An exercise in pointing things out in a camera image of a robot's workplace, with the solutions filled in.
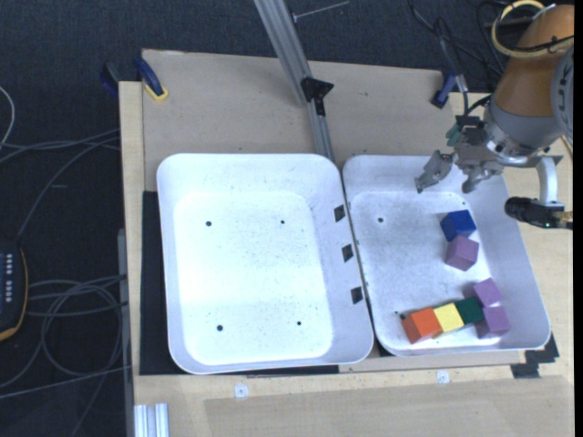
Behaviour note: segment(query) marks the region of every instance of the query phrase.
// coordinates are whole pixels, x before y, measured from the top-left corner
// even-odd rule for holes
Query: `white cable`
[[[10,97],[10,94],[8,94],[8,92],[2,86],[0,86],[0,92],[2,92],[2,94],[5,95],[6,99],[8,99],[8,103],[10,104],[10,112],[11,112],[10,113],[10,123],[8,124],[8,129],[6,130],[4,137],[0,141],[0,150],[2,150],[2,146],[8,140],[8,137],[10,136],[10,133],[12,133],[12,130],[15,126],[16,108],[15,108],[14,100]]]

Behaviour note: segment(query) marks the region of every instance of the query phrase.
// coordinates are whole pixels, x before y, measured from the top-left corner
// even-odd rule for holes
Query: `red block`
[[[433,338],[442,332],[432,308],[417,310],[409,314],[403,319],[403,328],[411,343]]]

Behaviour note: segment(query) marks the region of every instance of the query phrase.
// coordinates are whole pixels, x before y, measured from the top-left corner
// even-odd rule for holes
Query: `white tray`
[[[169,349],[180,368],[252,371],[368,355],[373,329],[356,296],[362,278],[331,161],[177,154],[159,166],[158,193]]]
[[[504,212],[502,177],[461,192],[456,167],[418,194],[414,177],[429,157],[359,156],[343,168],[346,199],[380,343],[400,356],[491,350],[535,349],[547,343],[550,326],[517,222]],[[439,222],[448,212],[468,209],[480,243],[468,271],[445,265],[447,241]],[[512,329],[499,339],[480,340],[469,327],[412,345],[401,314],[463,298],[469,284],[492,277],[503,296]]]

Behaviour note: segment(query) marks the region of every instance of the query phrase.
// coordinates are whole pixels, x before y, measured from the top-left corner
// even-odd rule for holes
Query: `green block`
[[[484,320],[484,312],[474,296],[456,301],[455,306],[464,321],[464,325],[475,324]]]

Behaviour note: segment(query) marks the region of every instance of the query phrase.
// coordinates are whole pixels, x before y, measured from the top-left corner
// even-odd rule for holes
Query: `toy block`
[[[459,315],[459,311],[453,302],[435,308],[434,312],[443,333],[453,332],[464,327],[462,316]]]
[[[477,261],[477,252],[480,243],[463,236],[455,237],[447,245],[445,264],[463,271],[468,270]]]
[[[478,323],[484,320],[484,312],[482,306],[476,297],[472,296],[460,301],[456,301],[455,307],[459,312],[460,317],[464,321],[464,325]]]
[[[447,241],[452,241],[460,235],[468,238],[476,231],[474,219],[467,210],[450,212],[441,220],[440,225]]]
[[[502,300],[502,293],[496,283],[490,278],[482,280],[464,292],[465,296],[475,296],[480,306],[487,308]]]
[[[510,321],[502,306],[483,308],[483,312],[484,320],[476,324],[479,338],[500,337],[510,330]]]
[[[411,343],[427,340],[441,333],[441,325],[432,308],[412,312],[402,320],[403,328]]]

